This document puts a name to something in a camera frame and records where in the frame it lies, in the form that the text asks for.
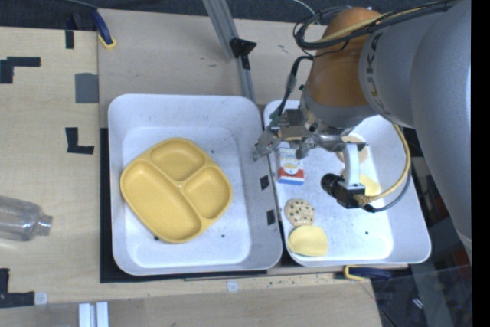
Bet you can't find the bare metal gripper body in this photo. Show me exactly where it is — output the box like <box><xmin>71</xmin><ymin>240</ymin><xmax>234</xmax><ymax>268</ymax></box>
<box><xmin>271</xmin><ymin>108</ymin><xmax>345</xmax><ymax>152</ymax></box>

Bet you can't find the white orange and blue carton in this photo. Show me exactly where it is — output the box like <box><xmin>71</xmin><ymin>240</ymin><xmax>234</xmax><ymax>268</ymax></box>
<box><xmin>276</xmin><ymin>147</ymin><xmax>305</xmax><ymax>186</ymax></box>

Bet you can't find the beige round biscuit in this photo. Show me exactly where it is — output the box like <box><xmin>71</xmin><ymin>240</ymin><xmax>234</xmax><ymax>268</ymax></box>
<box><xmin>336</xmin><ymin>133</ymin><xmax>370</xmax><ymax>165</ymax></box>

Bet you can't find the chocolate chip biscuit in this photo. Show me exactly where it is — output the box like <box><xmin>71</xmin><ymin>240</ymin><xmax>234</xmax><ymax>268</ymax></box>
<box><xmin>283</xmin><ymin>198</ymin><xmax>315</xmax><ymax>227</ymax></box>

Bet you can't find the yellow potato crisp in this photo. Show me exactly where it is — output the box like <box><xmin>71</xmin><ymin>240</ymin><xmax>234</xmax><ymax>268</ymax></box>
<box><xmin>287</xmin><ymin>224</ymin><xmax>329</xmax><ymax>257</ymax></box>
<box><xmin>358</xmin><ymin>174</ymin><xmax>382</xmax><ymax>196</ymax></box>

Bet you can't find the white plastic tray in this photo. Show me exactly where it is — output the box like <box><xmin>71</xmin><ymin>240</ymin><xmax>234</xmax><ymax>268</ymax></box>
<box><xmin>107</xmin><ymin>93</ymin><xmax>283</xmax><ymax>276</ymax></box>
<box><xmin>263</xmin><ymin>99</ymin><xmax>433</xmax><ymax>268</ymax></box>

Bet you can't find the yellow divided plate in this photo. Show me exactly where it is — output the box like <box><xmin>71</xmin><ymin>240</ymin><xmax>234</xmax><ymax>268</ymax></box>
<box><xmin>119</xmin><ymin>137</ymin><xmax>234</xmax><ymax>244</ymax></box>

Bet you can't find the pale wood board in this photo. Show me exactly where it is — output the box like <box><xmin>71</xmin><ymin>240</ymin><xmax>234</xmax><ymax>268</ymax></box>
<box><xmin>97</xmin><ymin>7</ymin><xmax>411</xmax><ymax>283</ymax></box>

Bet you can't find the clear plastic bottle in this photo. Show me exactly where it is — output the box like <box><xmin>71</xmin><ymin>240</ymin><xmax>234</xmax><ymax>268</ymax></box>
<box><xmin>0</xmin><ymin>195</ymin><xmax>54</xmax><ymax>242</ymax></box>

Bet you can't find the black cylinder on white bracket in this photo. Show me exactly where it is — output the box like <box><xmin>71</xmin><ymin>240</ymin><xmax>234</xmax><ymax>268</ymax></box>
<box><xmin>320</xmin><ymin>141</ymin><xmax>368</xmax><ymax>210</ymax></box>

